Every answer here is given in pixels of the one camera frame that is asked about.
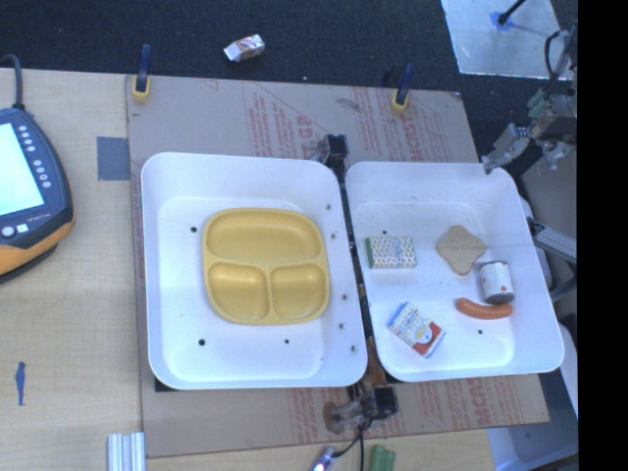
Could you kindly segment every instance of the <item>black floor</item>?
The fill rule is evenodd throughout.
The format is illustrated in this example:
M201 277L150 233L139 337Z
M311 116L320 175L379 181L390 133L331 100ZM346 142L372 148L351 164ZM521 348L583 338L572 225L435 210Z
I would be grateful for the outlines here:
M578 0L550 1L569 28ZM392 65L412 63L412 88L462 94L479 155L509 122L529 124L526 102L545 84L462 75L441 0L0 0L0 9L0 54L26 69L130 74L144 43L150 73L178 77L378 86ZM230 63L223 48L253 33L264 54ZM540 155L530 145L505 169L517 178Z

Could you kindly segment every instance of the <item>yellow plate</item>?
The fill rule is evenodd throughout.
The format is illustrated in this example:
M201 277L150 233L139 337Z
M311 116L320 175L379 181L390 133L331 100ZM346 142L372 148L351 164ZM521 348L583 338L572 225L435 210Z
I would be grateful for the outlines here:
M236 323L303 323L329 303L325 242L316 224L295 211L216 213L203 231L203 271L212 306Z

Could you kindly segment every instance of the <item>beige sponge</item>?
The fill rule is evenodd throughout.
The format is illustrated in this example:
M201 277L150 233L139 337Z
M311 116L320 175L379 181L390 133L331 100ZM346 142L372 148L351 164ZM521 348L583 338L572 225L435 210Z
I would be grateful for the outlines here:
M482 240L461 225L454 225L436 245L442 258L459 276L471 271L473 263L487 250Z

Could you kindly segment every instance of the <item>cardboard sheet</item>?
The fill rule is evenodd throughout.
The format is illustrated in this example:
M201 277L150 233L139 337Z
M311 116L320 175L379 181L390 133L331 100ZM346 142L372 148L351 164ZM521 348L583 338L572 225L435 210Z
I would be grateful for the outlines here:
M477 162L460 96L410 91L403 115L392 89L200 78L152 78L127 106L141 400L148 457L348 441L323 408L343 388L175 392L147 359L140 171L162 151L309 159L328 133L345 134L347 167L360 161ZM549 420L537 375L394 384L399 410L366 438L461 431Z

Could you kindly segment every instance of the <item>table surface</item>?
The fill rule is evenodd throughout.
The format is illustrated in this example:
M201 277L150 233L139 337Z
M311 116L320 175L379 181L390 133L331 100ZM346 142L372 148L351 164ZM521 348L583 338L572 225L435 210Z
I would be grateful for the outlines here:
M77 223L50 258L0 287L0 469L104 470L107 436L142 431L130 182L100 181L96 153L97 137L128 137L125 76L23 75L26 109L69 175ZM15 102L14 85L13 70L1 69L0 107ZM395 452L395 471L494 468L485 430L368 440L365 469L373 445ZM146 469L300 471L321 448L156 458ZM334 470L357 470L359 460L356 445Z

